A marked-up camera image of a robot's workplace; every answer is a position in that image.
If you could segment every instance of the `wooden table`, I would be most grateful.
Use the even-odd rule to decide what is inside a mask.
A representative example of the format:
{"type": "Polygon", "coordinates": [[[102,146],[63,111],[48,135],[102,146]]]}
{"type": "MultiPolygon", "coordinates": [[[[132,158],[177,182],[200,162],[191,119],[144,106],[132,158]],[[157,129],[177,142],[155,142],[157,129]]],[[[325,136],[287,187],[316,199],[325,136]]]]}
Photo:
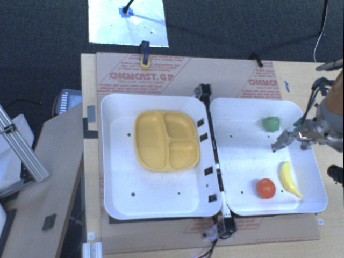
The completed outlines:
{"type": "MultiPolygon", "coordinates": [[[[96,55],[83,54],[82,63],[82,91],[83,91],[83,116],[87,117],[88,104],[97,106],[97,77],[96,55]]],[[[302,62],[273,62],[275,75],[278,81],[282,99],[296,103],[302,111],[305,110],[311,92],[311,85],[315,79],[325,76],[335,79],[338,71],[319,73],[315,71],[318,63],[302,62]],[[289,92],[285,87],[288,82],[289,92]]],[[[315,110],[309,113],[309,118],[314,116],[315,110]]],[[[97,117],[88,123],[88,130],[98,130],[97,117]]],[[[317,215],[324,221],[319,225],[320,240],[269,243],[244,246],[216,247],[213,257],[341,257],[344,253],[344,207],[343,188],[335,184],[327,175],[327,168],[331,164],[343,167],[343,154],[332,150],[328,146],[313,146],[317,163],[324,181],[328,196],[326,210],[317,215]]],[[[86,228],[87,232],[94,232],[95,237],[88,242],[101,241],[100,222],[100,197],[99,197],[99,163],[98,141],[95,139],[84,140],[84,166],[85,166],[85,200],[86,200],[86,228]]],[[[107,254],[106,258],[145,258],[166,257],[185,258],[198,257],[205,253],[207,248],[163,250],[153,252],[107,254]]]]}

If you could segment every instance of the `yellow divided plate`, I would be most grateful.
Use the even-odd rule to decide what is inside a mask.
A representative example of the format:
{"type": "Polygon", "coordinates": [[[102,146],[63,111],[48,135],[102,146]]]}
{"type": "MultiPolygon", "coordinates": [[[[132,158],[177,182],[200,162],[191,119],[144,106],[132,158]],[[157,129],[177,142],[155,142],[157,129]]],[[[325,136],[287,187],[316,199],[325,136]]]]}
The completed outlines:
{"type": "Polygon", "coordinates": [[[199,160],[196,127],[190,117],[180,112],[155,110],[138,115],[134,143],[140,164],[148,170],[187,170],[199,160]]]}

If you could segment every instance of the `white cable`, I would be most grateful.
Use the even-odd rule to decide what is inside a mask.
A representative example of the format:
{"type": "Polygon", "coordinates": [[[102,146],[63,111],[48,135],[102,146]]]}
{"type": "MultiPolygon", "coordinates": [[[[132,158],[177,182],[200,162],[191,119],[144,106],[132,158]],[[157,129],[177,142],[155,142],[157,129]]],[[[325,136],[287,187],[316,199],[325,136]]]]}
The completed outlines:
{"type": "Polygon", "coordinates": [[[316,50],[317,50],[317,48],[318,48],[320,39],[321,39],[321,37],[322,37],[323,34],[324,34],[324,29],[325,29],[325,24],[326,24],[326,19],[327,19],[327,9],[328,9],[328,8],[326,8],[325,20],[324,20],[324,27],[322,28],[322,31],[321,31],[321,34],[320,34],[320,36],[319,36],[319,38],[318,38],[316,47],[314,48],[314,51],[313,51],[313,59],[314,59],[314,62],[315,62],[315,63],[317,63],[317,60],[316,60],[316,50]]]}

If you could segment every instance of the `dark floor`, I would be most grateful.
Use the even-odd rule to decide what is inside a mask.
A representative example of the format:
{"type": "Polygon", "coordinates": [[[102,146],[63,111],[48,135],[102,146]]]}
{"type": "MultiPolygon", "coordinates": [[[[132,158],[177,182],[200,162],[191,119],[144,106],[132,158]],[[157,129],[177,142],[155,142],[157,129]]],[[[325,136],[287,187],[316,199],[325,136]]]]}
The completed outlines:
{"type": "MultiPolygon", "coordinates": [[[[58,93],[81,88],[81,53],[138,51],[88,43],[88,0],[0,1],[0,104],[7,107],[19,98],[42,102],[6,108],[11,117],[23,113],[36,137],[52,117],[58,93]]],[[[343,58],[343,1],[328,2],[319,62],[343,58]]],[[[324,0],[163,0],[163,5],[169,48],[152,48],[153,54],[246,59],[255,51],[262,60],[313,62],[324,0]]],[[[78,240],[67,236],[66,242],[73,250],[78,240]]]]}

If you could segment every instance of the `white tray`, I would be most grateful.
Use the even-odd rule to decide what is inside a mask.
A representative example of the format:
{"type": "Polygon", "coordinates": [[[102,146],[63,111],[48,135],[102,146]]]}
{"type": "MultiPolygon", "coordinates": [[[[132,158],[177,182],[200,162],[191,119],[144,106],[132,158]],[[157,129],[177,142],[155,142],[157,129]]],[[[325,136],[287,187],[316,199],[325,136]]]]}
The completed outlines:
{"type": "Polygon", "coordinates": [[[271,143],[302,116],[293,102],[260,99],[217,98],[211,104],[221,173],[229,208],[242,216],[320,212],[327,196],[313,149],[302,151],[300,142],[273,153],[271,143]],[[261,122],[279,117],[280,129],[267,132],[261,122]],[[291,163],[291,176],[303,198],[287,192],[279,177],[284,161],[291,163]],[[271,179],[276,194],[261,199],[256,184],[271,179]]]}
{"type": "Polygon", "coordinates": [[[117,219],[208,217],[221,207],[211,137],[204,104],[193,97],[111,94],[102,100],[104,204],[117,219]],[[198,135],[200,159],[195,167],[179,172],[154,172],[137,160],[133,129],[136,117],[149,110],[172,110],[187,114],[198,135]],[[205,175],[206,168],[213,173],[205,175]],[[209,202],[209,196],[216,200],[209,202]]]}

